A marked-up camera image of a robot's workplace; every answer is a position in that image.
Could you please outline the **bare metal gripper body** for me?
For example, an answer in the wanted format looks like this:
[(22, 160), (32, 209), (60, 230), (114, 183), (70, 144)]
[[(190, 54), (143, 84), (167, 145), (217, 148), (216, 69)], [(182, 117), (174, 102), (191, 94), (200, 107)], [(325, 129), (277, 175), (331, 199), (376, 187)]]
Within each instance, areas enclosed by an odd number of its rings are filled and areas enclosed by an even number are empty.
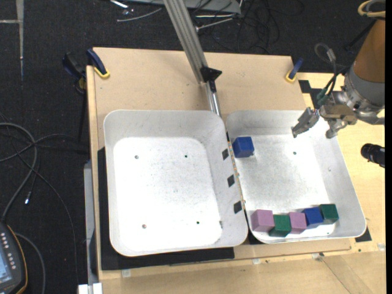
[(328, 120), (344, 121), (354, 125), (362, 121), (371, 125), (384, 125), (385, 118), (379, 117), (383, 105), (377, 105), (369, 99), (348, 91), (333, 91), (318, 100), (319, 114)]

